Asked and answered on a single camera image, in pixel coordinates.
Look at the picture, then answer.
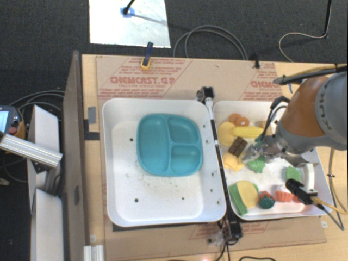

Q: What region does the brown toy chocolate bar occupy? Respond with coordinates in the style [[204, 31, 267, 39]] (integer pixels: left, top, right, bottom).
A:
[[228, 136, 248, 158]]

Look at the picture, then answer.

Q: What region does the white plastic tray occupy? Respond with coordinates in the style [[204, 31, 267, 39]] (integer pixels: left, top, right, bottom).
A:
[[212, 100, 334, 222], [102, 97, 228, 228]]

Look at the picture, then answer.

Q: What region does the green toy lettuce leaf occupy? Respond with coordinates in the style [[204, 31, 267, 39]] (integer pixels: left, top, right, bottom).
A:
[[246, 156, 267, 174]]

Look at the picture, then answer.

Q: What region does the orange toy pretzel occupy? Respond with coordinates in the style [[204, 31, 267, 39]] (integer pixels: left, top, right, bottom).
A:
[[228, 113, 250, 128]]

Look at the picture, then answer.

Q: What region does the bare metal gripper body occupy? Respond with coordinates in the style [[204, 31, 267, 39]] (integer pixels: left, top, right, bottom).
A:
[[260, 135, 289, 163]]

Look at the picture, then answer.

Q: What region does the black block with thin wires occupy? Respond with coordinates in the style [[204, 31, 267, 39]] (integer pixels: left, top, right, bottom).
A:
[[196, 86, 215, 102], [225, 215, 243, 240]]

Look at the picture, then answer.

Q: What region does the blue divided plate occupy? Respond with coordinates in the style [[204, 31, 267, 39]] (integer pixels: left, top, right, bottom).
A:
[[135, 113, 203, 177]]

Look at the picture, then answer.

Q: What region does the yellow and green toy taco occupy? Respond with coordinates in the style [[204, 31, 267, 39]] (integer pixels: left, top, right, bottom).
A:
[[228, 180, 260, 216]]

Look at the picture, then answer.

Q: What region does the green ridged toy piece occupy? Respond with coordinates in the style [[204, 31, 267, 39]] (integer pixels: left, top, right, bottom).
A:
[[285, 166, 302, 183]]

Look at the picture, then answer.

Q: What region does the yellow round toy slice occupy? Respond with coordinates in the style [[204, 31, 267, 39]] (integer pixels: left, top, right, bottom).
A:
[[218, 121, 237, 147]]

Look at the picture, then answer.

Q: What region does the pink toy cupcake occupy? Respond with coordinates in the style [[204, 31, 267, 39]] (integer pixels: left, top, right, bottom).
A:
[[275, 185, 295, 203]]

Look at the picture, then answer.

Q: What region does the thin black and white rod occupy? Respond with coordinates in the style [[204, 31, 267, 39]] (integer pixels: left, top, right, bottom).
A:
[[204, 97, 238, 228]]

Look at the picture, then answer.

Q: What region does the yellow toy corn cob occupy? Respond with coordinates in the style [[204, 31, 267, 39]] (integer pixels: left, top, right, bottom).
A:
[[232, 126, 265, 139]]

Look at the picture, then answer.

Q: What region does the brown cardboard board red print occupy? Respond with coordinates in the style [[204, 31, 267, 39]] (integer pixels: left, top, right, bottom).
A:
[[95, 56, 327, 256]]

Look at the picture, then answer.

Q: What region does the red and green toy strawberry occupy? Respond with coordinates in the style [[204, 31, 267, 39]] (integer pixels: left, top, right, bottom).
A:
[[257, 190, 276, 210]]

